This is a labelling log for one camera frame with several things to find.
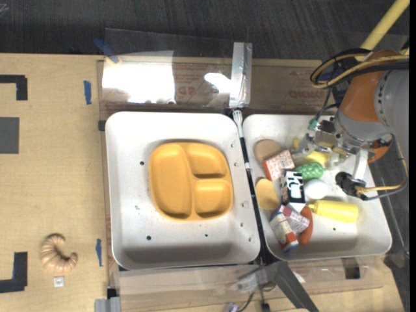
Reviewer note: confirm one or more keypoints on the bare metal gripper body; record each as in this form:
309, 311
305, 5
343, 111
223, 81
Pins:
328, 135

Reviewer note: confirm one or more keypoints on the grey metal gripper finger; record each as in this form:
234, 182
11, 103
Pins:
305, 144
339, 161

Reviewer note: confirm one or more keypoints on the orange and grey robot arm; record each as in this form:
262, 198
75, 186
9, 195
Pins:
360, 99

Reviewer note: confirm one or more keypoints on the yellow banana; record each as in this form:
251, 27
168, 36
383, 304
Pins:
318, 158

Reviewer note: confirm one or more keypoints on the green grapes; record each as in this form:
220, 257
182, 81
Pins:
310, 171

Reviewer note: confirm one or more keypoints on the red and white carton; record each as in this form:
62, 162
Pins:
278, 165

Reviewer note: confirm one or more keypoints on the white egg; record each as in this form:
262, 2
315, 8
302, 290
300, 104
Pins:
316, 189

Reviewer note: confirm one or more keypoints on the tan bread slice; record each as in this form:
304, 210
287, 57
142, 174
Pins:
265, 149

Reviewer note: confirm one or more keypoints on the black and white carton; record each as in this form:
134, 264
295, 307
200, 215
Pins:
292, 187

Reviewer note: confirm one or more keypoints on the yellow mustard bottle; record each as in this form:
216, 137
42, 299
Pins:
338, 210

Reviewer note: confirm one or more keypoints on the yellow round biscuit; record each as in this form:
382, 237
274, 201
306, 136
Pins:
266, 193

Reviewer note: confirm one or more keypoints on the pink and white carton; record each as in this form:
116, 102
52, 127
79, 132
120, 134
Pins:
294, 218

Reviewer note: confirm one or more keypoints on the brown sausage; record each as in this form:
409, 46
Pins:
307, 231

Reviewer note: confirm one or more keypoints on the white plastic tray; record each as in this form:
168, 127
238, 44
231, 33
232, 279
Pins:
130, 180
357, 239

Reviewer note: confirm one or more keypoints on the orange and white carton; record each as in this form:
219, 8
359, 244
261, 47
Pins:
282, 231

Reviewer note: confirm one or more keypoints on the orange divided plate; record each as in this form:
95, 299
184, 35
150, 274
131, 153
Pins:
172, 180

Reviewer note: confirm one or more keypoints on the tan croissant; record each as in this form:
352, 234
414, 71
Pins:
55, 258

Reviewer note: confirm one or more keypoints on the small white square tile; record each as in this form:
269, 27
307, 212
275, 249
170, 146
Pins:
59, 281

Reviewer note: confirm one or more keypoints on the black cylinder on white bracket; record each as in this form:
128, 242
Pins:
349, 183

